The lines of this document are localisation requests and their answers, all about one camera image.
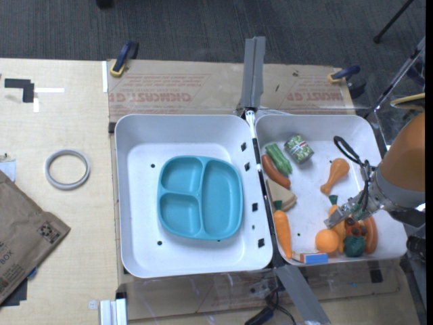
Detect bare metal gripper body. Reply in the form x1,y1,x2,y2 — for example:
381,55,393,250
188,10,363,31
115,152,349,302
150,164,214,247
346,180,386,221

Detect brown toy biscuit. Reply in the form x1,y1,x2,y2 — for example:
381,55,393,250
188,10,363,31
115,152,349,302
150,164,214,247
344,216,368,238

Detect orange toy fruit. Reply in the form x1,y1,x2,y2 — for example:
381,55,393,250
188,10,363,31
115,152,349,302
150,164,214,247
315,227,340,254

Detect red toy sausage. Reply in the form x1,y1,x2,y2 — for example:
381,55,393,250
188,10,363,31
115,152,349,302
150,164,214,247
260,154,292,190
362,215,379,255

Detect dark green toy broccoli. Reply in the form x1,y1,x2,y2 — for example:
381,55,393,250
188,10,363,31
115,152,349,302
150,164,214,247
342,234,367,259

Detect white plastic tray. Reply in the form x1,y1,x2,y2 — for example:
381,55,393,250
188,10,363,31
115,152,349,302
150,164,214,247
114,113,274,279
254,114,409,267

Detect orange toy chicken drumstick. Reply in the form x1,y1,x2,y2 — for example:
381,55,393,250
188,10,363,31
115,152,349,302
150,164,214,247
319,157,351,196

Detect blue and orange carton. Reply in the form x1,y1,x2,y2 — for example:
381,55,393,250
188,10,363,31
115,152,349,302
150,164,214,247
292,250,329,265

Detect tan toy sandwich slice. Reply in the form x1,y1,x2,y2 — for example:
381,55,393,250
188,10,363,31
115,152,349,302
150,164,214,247
265,178,298,213

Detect green can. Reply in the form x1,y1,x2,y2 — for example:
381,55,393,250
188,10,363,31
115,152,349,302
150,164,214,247
283,133,315,165

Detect green toy beans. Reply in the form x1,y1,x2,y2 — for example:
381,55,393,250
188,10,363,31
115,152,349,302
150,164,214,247
264,142,294,177

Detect blue divided plate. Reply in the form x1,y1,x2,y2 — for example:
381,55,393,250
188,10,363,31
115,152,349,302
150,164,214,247
156,155,244,241

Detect brown cardboard board red print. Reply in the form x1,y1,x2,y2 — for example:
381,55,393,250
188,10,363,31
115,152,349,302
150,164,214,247
106,58,407,322

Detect brown paper package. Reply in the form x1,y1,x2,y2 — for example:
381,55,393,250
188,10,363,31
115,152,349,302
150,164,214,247
0,169,72,306

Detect white tape ring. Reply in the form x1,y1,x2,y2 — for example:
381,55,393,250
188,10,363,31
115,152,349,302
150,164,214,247
44,148,91,192

